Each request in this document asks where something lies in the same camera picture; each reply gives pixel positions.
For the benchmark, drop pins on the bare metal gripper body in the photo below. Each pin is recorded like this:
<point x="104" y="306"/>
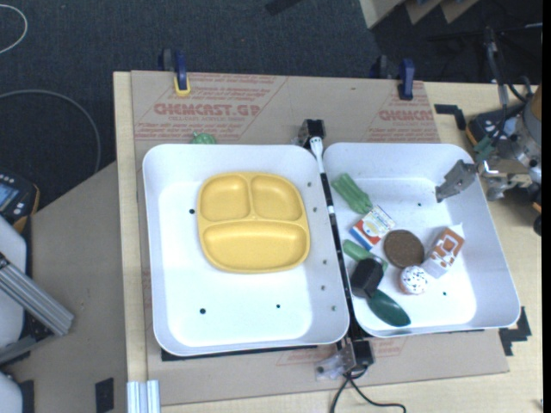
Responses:
<point x="512" y="170"/>

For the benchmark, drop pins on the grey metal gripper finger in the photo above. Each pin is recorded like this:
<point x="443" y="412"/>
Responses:
<point x="465" y="179"/>
<point x="447" y="184"/>

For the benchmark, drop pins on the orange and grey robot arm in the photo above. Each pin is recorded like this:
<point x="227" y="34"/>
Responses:
<point x="534" y="123"/>

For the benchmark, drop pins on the orange and white carton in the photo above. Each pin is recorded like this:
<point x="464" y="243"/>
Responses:
<point x="445" y="252"/>

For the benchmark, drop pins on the brown round biscuit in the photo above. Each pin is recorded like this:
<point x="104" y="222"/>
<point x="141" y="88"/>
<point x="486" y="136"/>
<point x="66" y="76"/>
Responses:
<point x="404" y="248"/>

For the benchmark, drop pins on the white red blue packet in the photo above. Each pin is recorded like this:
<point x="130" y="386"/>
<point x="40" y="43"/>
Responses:
<point x="371" y="227"/>

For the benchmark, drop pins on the green toy bean bunch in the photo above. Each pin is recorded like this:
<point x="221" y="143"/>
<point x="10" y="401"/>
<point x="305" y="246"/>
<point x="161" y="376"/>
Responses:
<point x="352" y="192"/>

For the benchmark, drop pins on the white sprinkled doughnut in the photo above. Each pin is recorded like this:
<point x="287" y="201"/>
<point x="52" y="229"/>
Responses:
<point x="413" y="280"/>

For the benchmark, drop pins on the light green toy pod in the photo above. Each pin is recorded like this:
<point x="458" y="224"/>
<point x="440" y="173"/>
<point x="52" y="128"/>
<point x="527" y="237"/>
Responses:
<point x="355" y="250"/>

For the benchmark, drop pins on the thin black and white rod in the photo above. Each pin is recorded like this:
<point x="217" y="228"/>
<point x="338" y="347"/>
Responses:
<point x="331" y="213"/>

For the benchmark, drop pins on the black rounded block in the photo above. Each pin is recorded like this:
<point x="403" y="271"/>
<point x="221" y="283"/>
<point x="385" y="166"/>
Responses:
<point x="367" y="277"/>

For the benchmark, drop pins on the white plastic tray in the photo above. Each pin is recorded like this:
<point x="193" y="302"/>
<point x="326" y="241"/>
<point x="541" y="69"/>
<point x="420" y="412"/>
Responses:
<point x="241" y="312"/>
<point x="456" y="308"/>

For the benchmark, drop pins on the dark green spoon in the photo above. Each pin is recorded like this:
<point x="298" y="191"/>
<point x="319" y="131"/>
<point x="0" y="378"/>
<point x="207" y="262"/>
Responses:
<point x="391" y="310"/>

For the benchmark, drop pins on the brown cardboard board red print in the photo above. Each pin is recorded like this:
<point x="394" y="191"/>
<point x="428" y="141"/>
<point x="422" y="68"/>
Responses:
<point x="267" y="106"/>

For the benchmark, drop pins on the yellow divided plate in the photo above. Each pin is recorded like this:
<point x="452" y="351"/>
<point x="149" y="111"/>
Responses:
<point x="254" y="239"/>

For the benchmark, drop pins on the green toy pepper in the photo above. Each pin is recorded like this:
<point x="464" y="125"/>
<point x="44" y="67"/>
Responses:
<point x="203" y="138"/>

